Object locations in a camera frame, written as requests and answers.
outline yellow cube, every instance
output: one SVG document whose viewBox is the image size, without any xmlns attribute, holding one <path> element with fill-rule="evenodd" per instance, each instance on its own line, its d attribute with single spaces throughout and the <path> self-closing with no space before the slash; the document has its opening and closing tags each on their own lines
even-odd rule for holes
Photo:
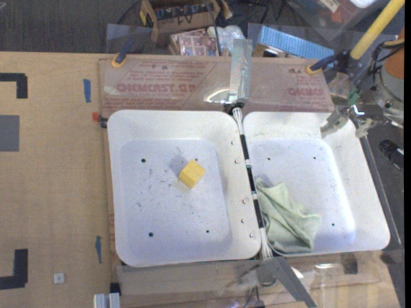
<svg viewBox="0 0 411 308">
<path fill-rule="evenodd" d="M 188 187 L 193 188 L 205 171 L 206 170 L 200 164 L 194 160 L 190 160 L 190 162 L 188 162 L 184 169 L 180 172 L 179 179 Z"/>
</svg>

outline cloth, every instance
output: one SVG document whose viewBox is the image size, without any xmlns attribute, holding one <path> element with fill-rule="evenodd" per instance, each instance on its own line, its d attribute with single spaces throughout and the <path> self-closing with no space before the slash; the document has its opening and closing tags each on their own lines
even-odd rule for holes
<svg viewBox="0 0 411 308">
<path fill-rule="evenodd" d="M 256 187 L 272 248 L 284 253 L 311 252 L 321 216 L 294 202 L 284 183 L 268 187 L 258 178 Z"/>
</svg>

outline gray square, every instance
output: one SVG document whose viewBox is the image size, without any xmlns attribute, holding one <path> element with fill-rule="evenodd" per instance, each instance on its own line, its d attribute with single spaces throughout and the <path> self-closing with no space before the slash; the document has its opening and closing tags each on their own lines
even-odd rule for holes
<svg viewBox="0 0 411 308">
<path fill-rule="evenodd" d="M 0 151 L 19 151 L 20 116 L 0 115 Z"/>
</svg>

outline yellow pole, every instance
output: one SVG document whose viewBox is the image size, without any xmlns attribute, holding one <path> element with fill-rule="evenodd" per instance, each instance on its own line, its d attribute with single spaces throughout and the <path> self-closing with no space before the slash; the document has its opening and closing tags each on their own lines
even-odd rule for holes
<svg viewBox="0 0 411 308">
<path fill-rule="evenodd" d="M 362 57 L 404 4 L 405 0 L 391 0 L 388 3 L 351 51 L 350 55 L 353 59 L 359 60 Z"/>
</svg>

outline wooden table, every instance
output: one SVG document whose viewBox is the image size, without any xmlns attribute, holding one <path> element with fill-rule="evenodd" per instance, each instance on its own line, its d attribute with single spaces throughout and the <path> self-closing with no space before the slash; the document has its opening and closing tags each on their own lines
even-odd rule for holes
<svg viewBox="0 0 411 308">
<path fill-rule="evenodd" d="M 0 308 L 92 307 L 94 294 L 109 292 L 103 131 L 92 121 L 100 110 L 98 61 L 109 57 L 0 53 L 0 73 L 28 77 L 27 99 L 16 98 L 15 82 L 0 82 L 0 114 L 19 116 L 20 125 L 19 151 L 0 151 L 0 277 L 13 274 L 14 251 L 28 249 L 28 282 L 0 290 Z M 89 103 L 83 79 L 91 83 Z M 399 307 L 387 267 L 377 253 L 370 257 L 373 282 L 313 286 L 310 294 L 319 307 Z M 54 285 L 55 273 L 64 273 L 63 284 Z"/>
</svg>

